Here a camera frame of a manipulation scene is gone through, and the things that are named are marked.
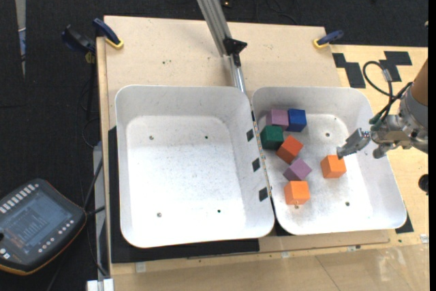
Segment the blue clamp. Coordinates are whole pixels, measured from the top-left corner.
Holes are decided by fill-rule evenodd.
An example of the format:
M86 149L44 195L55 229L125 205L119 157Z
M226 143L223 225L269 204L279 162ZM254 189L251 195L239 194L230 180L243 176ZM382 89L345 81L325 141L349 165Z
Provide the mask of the blue clamp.
M83 54L90 52L95 55L95 42L87 36L79 34L79 32L72 29L71 25L68 25L62 32L62 41L72 51Z
M94 19L93 26L97 29L97 35L106 37L106 42L113 48L119 50L123 47L124 41L118 38L115 32L99 18Z
M342 31L335 31L332 33L327 34L325 37L322 37L321 39L315 39L313 41L313 45L316 48L325 48L329 43L341 39L343 37Z

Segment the black floor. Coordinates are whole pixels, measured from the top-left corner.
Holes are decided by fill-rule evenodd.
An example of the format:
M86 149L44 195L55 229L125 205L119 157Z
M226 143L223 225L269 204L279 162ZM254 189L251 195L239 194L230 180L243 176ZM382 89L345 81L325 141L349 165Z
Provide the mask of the black floor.
M231 21L323 26L327 32L341 29L345 35L338 44L428 46L424 23L429 19L429 0L232 0L232 8L224 12ZM72 24L92 37L92 20L105 14L202 18L195 0L27 0L25 87L17 85L15 99L4 89L8 105L15 107L0 106L0 196L40 177L82 204L93 169L92 149L82 139L86 119L79 97L90 66L63 45L61 32ZM0 35L6 33L0 28ZM19 59L14 48L3 44L0 50L0 61L8 60L5 66L14 67L11 62ZM10 74L0 84L20 81L13 68ZM85 138L97 142L97 121L87 126ZM53 290L84 290L86 280L97 277L86 233L66 256ZM30 277L0 273L0 290L46 290L61 260Z

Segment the white tray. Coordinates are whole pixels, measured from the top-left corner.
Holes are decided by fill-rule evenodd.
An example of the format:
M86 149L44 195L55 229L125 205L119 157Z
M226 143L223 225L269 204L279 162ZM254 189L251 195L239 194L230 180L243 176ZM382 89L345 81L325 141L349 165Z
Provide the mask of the white tray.
M250 239L272 230L246 95L234 87L128 86L115 110L121 232L130 244Z
M264 87L253 94L259 132L272 108L306 110L302 132L285 132L304 144L299 153L313 171L307 176L311 199L298 208L285 203L282 175L287 164L265 150L275 215L289 233L319 234L398 228L406 220L403 199L387 157L374 159L375 144L344 157L347 172L339 179L322 176L321 160L358 127L369 129L373 116L368 99L359 91L341 87Z

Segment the pink cube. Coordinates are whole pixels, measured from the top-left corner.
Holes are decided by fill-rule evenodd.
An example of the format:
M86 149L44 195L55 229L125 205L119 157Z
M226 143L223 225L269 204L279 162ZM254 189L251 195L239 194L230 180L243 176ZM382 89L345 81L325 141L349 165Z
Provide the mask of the pink cube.
M287 110L272 109L266 115L267 125L280 126L283 131L289 127L289 117L287 115Z
M283 175L288 181L303 181L311 171L311 167L303 159L298 158L292 162Z

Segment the wooden cube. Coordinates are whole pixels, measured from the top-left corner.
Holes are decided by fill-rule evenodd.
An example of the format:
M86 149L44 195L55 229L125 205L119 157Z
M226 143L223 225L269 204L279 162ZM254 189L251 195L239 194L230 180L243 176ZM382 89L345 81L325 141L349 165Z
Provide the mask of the wooden cube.
M280 126L267 125L260 133L260 142L262 142L264 149L276 151L283 141L283 130Z
M285 186L285 200L288 205L303 205L311 198L306 181L290 181Z
M291 108L287 111L289 126L286 131L301 132L307 125L306 111Z
M283 175L288 181L303 181L311 171L311 167L303 159L298 158L292 162Z
M325 179L337 179L347 172L345 160L339 159L336 154L327 155L321 161L321 169Z
M286 110L272 109L266 115L267 125L280 126L285 131L289 126L289 117Z
M295 137L289 135L285 142L280 146L279 150L276 154L288 164L291 164L292 161L297 157L298 153L303 148L303 143L297 140Z

